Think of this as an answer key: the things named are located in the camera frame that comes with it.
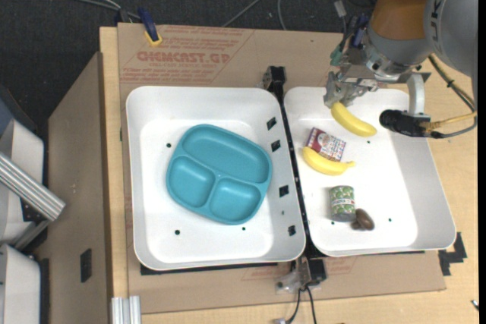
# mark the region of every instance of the banana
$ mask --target banana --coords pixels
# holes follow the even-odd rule
[[[325,175],[341,175],[346,171],[347,168],[354,166],[354,161],[351,162],[336,162],[331,161],[317,151],[309,146],[305,146],[302,150],[302,155],[304,160],[308,163],[314,170]]]
[[[335,102],[331,108],[331,115],[346,130],[360,137],[371,137],[377,133],[377,129],[371,124],[356,118],[341,102]]]

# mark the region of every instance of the green can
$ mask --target green can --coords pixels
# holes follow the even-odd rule
[[[356,220],[355,191],[348,185],[339,185],[330,189],[331,218],[336,222]]]

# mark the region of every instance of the wooden table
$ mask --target wooden table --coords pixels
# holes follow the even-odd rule
[[[49,119],[49,186],[67,203],[37,250],[39,257],[50,258],[53,324],[105,322],[109,299],[130,295],[117,34],[114,27],[100,29],[103,60],[93,57]],[[328,36],[336,41],[336,34]],[[434,72],[427,62],[424,68]],[[471,90],[470,79],[447,70],[459,85]],[[466,113],[467,108],[435,73],[426,83],[426,95],[433,119]],[[92,134],[88,140],[87,129]],[[431,140],[430,145],[456,230],[462,234],[467,253],[464,263],[451,266],[445,291],[317,300],[318,323],[479,322],[471,302],[479,297],[477,131]],[[79,256],[88,248],[93,251],[93,271],[88,282],[80,283]],[[188,310],[145,314],[143,323],[272,323],[276,318],[288,319],[294,309],[291,302]],[[308,300],[301,303],[294,322],[312,322]]]

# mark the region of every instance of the blue plate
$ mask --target blue plate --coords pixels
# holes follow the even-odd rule
[[[257,213],[271,177],[270,157],[256,143],[221,127],[199,124],[175,148],[166,185],[185,208],[236,225]]]

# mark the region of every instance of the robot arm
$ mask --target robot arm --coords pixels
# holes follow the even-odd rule
[[[346,49],[334,53],[324,103],[347,106],[383,84],[407,83],[407,112],[384,112],[380,122],[413,137],[430,136],[424,115],[424,82],[419,73],[427,57],[472,78],[477,109],[478,0],[377,0],[369,22],[361,26]]]

